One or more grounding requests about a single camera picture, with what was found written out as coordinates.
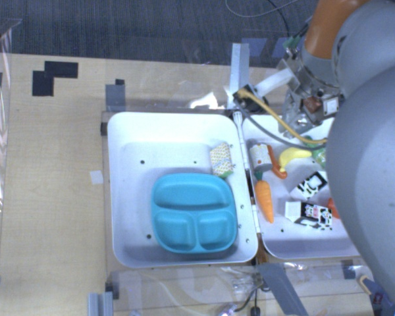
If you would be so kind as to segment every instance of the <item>toy carrot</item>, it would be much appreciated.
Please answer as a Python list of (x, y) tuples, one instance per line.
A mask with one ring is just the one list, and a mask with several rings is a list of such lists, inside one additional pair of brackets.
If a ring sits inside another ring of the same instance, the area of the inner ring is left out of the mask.
[(262, 208), (265, 218), (272, 224), (274, 222), (274, 209), (272, 205), (271, 187), (262, 180), (261, 174), (256, 174), (255, 195), (257, 202)]

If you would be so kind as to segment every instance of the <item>table surface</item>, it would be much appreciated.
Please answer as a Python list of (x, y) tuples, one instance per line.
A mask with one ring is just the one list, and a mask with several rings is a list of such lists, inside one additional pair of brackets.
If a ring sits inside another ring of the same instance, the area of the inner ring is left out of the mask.
[[(33, 97), (32, 71), (44, 70), (45, 61), (79, 63), (78, 78), (55, 78), (54, 97)], [(105, 85), (124, 79), (127, 98), (142, 105), (149, 100), (185, 102), (179, 93), (182, 85), (217, 93), (228, 85), (230, 70), (32, 55), (12, 55), (11, 63), (0, 316), (86, 315), (88, 294), (102, 293), (107, 279), (103, 185), (91, 179), (92, 171), (103, 170), (99, 128)], [(250, 82), (273, 71), (253, 68)], [(271, 104), (278, 108), (281, 94), (273, 99)], [(234, 292), (226, 295), (231, 282), (217, 280), (220, 271), (213, 267), (172, 269), (169, 274), (129, 271), (126, 275), (136, 289), (128, 308), (140, 308), (142, 315), (216, 315), (228, 298), (245, 298)], [(302, 278), (297, 289), (310, 315), (373, 314), (368, 296), (355, 280), (310, 281)], [(272, 295), (260, 295), (265, 315), (282, 315)], [(158, 305), (155, 300), (169, 303)]]

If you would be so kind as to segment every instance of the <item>blue divided plate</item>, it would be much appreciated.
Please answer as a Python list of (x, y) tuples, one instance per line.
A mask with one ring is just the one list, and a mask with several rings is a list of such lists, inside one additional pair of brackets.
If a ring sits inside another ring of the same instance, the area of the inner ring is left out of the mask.
[(174, 253), (214, 253), (237, 236), (234, 196), (217, 176), (176, 173), (152, 189), (152, 226), (159, 244)]

